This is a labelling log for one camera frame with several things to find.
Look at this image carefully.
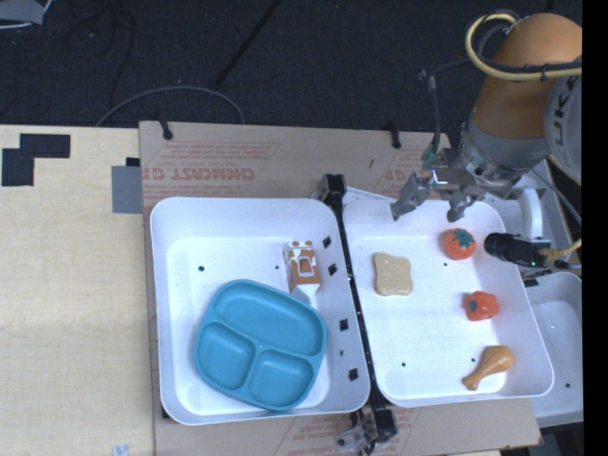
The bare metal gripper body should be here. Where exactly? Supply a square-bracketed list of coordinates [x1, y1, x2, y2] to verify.
[429, 146, 524, 203]

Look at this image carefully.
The orange tomato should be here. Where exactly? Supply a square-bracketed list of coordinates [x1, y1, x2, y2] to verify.
[443, 227, 478, 261]

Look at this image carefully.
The beige bread slice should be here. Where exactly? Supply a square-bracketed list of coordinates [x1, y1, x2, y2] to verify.
[371, 252, 414, 298]

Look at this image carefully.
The orange bell pepper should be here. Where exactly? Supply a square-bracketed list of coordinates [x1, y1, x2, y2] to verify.
[463, 290, 501, 323]

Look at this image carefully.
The thin black rod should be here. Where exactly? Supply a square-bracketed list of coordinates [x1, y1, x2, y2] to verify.
[331, 191, 387, 413]

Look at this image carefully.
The brown cardboard board red print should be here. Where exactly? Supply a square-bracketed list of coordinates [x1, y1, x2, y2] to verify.
[138, 120, 543, 456]

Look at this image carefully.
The orange and white carton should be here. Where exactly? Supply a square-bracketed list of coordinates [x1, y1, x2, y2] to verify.
[282, 239, 322, 306]

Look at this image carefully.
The white plastic tray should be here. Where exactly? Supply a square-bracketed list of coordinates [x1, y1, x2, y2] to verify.
[341, 191, 556, 409]
[149, 196, 372, 427]

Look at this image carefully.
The tan chicken drumstick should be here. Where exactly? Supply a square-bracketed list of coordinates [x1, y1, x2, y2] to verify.
[461, 344, 516, 392]

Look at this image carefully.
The blue divided plate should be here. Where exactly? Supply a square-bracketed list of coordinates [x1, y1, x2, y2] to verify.
[192, 278, 329, 413]

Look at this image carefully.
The black cylinder on white bracket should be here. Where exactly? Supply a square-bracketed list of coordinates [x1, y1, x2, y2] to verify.
[484, 186, 554, 270]

